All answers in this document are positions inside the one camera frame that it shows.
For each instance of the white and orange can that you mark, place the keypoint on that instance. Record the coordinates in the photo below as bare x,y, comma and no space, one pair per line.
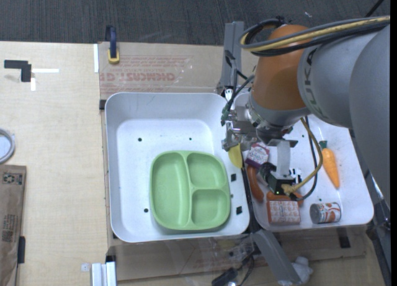
325,212

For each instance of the yellow banana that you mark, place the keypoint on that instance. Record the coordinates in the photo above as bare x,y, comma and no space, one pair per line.
236,156

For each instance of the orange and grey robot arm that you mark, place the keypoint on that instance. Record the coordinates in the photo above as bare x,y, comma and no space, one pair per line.
335,80

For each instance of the orange and white carton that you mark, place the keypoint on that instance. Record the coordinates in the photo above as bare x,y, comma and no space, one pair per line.
283,212

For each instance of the green divided plate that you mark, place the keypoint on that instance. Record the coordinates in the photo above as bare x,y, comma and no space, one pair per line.
169,185

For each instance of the red sausage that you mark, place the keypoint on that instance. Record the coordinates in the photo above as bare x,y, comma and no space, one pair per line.
255,184

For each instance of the white crumpled paper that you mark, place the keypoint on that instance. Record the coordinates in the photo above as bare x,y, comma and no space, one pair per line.
302,267

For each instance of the purple and white carton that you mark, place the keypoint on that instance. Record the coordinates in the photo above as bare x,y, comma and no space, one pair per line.
257,155

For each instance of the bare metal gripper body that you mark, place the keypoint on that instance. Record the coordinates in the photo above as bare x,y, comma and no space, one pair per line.
245,126

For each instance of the white plastic tray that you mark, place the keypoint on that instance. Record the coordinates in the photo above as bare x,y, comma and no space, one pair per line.
130,167
350,204

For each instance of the orange carrot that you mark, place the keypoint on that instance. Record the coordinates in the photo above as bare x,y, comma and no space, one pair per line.
330,165

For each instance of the brown cardboard board red print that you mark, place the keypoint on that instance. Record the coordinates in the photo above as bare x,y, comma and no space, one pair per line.
145,74

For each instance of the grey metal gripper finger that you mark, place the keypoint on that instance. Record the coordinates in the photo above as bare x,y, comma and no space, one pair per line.
245,145
229,144

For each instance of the brown paper packet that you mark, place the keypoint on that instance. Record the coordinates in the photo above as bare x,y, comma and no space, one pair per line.
10,216

